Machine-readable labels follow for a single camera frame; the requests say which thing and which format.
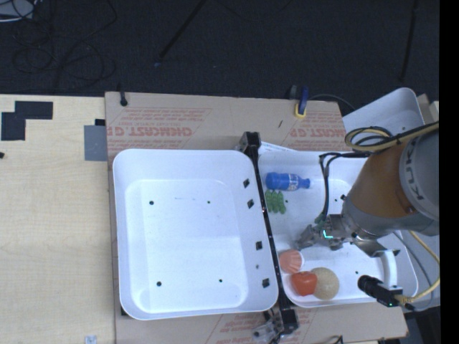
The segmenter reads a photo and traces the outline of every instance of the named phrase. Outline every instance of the yellow clip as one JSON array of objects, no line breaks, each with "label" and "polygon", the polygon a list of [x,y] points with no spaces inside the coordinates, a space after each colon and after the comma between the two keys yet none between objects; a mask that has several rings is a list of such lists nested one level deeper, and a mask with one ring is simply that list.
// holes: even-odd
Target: yellow clip
[{"label": "yellow clip", "polygon": [[304,109],[304,113],[303,114],[298,112],[298,103],[295,105],[295,116],[297,118],[305,118],[306,117],[306,109]]}]

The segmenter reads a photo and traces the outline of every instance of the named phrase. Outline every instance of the blue plastic bottle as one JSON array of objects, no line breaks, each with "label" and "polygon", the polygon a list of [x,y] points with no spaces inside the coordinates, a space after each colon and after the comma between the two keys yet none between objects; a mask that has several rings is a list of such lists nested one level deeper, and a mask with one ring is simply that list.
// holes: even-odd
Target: blue plastic bottle
[{"label": "blue plastic bottle", "polygon": [[299,188],[309,188],[310,185],[309,178],[301,178],[294,173],[269,172],[266,175],[266,186],[270,190],[295,191]]}]

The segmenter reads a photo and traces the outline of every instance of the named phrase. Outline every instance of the white tray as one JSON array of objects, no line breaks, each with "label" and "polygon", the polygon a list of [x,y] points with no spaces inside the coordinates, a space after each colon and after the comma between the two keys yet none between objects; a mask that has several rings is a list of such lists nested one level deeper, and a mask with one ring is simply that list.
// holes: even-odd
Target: white tray
[{"label": "white tray", "polygon": [[246,155],[129,149],[115,157],[113,177],[120,301],[128,315],[153,320],[263,311],[276,303]]},{"label": "white tray", "polygon": [[[297,191],[283,191],[286,212],[272,213],[269,219],[273,231],[275,247],[278,253],[294,248],[301,232],[308,224],[313,224],[314,219],[323,208],[325,186],[318,156],[325,152],[267,152],[260,156],[259,168],[263,181],[268,172],[296,173],[300,177],[309,178],[311,187]],[[341,195],[346,195],[354,184],[364,158],[337,158],[330,165],[329,175],[329,214],[340,214],[343,201]],[[395,257],[398,275],[397,285],[403,287],[404,294],[413,295],[417,291],[417,278],[407,250],[395,236],[386,236],[380,239],[388,249],[400,249]],[[290,275],[281,272],[285,293],[288,298],[300,307],[320,307],[330,305],[344,305],[349,303],[372,302],[374,298],[362,292],[357,281],[362,275],[370,275],[384,281],[384,270],[380,258],[368,257],[355,245],[344,244],[342,249],[331,251],[327,246],[314,245],[301,251],[305,263],[302,271],[312,270],[315,267],[327,267],[338,277],[340,287],[337,295],[332,300],[320,300],[313,295],[302,297],[292,288]]]},{"label": "white tray", "polygon": [[346,132],[380,126],[394,135],[425,124],[415,92],[404,87],[349,113],[343,123]]}]

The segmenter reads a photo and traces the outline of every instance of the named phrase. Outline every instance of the toy fruit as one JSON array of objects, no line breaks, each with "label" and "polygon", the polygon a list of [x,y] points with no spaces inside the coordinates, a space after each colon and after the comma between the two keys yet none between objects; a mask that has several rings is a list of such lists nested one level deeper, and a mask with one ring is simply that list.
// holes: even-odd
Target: toy fruit
[{"label": "toy fruit", "polygon": [[300,271],[303,265],[303,256],[296,249],[288,249],[280,253],[279,265],[287,274],[294,274]]},{"label": "toy fruit", "polygon": [[331,300],[339,290],[339,280],[334,272],[326,267],[311,270],[317,275],[317,287],[314,296],[320,300]]},{"label": "toy fruit", "polygon": [[301,296],[312,295],[316,290],[317,275],[313,272],[297,272],[290,279],[293,289]]}]

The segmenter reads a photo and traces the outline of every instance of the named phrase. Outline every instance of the green light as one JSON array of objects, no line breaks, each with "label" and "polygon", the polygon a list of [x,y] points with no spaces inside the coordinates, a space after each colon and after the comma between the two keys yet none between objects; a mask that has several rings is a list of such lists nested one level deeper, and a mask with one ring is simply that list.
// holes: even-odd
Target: green light
[{"label": "green light", "polygon": [[327,239],[332,239],[333,236],[327,236],[327,233],[325,232],[325,229],[322,230],[322,233],[323,233],[323,237],[324,238],[327,238]]}]

